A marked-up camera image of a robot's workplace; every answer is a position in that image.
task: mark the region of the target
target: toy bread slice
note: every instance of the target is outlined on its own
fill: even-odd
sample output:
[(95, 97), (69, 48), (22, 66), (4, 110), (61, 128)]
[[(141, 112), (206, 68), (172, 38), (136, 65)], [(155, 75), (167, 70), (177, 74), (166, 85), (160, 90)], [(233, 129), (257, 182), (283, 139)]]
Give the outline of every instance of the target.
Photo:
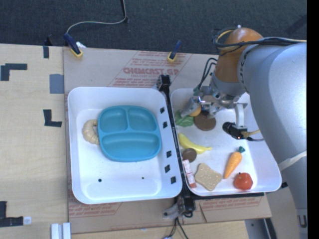
[(217, 184), (222, 180), (222, 175), (212, 170), (208, 165), (201, 163), (195, 174), (195, 181), (205, 189), (213, 191)]

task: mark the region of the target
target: cardboard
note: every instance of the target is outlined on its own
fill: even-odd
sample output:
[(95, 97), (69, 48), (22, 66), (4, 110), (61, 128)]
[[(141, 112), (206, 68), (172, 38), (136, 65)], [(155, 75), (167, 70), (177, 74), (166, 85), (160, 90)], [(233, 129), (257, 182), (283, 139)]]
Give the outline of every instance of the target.
[[(69, 160), (69, 127), (67, 95), (76, 87), (153, 87), (161, 74), (170, 75), (170, 92), (193, 88), (200, 82), (206, 61), (217, 56), (178, 53), (174, 63), (167, 61), (169, 52), (84, 48), (83, 56), (75, 57), (63, 48), (66, 147), (68, 160), (68, 212), (71, 232), (89, 233), (172, 226), (163, 219), (163, 212), (174, 199), (85, 205), (72, 193)], [(203, 84), (208, 85), (210, 78)], [(271, 217), (267, 197), (216, 198), (196, 200), (191, 218), (181, 223), (201, 224)]]

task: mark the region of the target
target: yellow banana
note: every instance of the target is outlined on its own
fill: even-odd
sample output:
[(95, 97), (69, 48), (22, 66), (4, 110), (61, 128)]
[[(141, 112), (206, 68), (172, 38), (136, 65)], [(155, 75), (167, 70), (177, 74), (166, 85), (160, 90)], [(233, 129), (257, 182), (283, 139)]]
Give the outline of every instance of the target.
[(201, 146), (201, 145), (193, 143), (183, 133), (178, 134), (178, 141), (183, 148), (185, 149), (193, 148), (194, 150), (196, 150), (197, 154), (202, 154), (203, 152), (212, 149), (212, 147), (205, 147), (205, 146)]

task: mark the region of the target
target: beige toy shrimp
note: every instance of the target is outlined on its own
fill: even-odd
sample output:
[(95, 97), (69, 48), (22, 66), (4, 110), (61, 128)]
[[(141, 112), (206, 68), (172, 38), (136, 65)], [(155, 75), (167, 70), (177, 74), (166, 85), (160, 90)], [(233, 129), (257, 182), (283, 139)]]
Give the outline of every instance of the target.
[(97, 126), (98, 121), (96, 119), (89, 119), (84, 123), (82, 134), (86, 141), (94, 144), (100, 144), (99, 137), (94, 131), (94, 127)]

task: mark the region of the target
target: blue clamp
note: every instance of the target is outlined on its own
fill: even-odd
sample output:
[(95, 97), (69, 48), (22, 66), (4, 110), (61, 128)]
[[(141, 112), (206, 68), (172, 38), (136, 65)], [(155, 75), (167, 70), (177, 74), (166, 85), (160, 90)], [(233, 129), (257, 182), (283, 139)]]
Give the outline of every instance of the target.
[(74, 41), (74, 39), (71, 37), (71, 35), (69, 35), (68, 33), (65, 33), (63, 35), (63, 39), (69, 44), (69, 46), (71, 47), (71, 52), (76, 56), (76, 57), (81, 57), (83, 55), (83, 51), (80, 50), (80, 48), (78, 47), (78, 45), (76, 45), (76, 42)]
[(172, 63), (172, 62), (175, 61), (175, 59), (176, 59), (176, 53), (177, 53), (178, 49), (180, 48), (180, 45), (181, 45), (181, 41), (178, 40), (177, 44), (175, 45), (174, 50), (171, 51), (171, 52), (168, 54), (168, 56), (167, 56), (167, 61), (168, 61), (168, 62)]

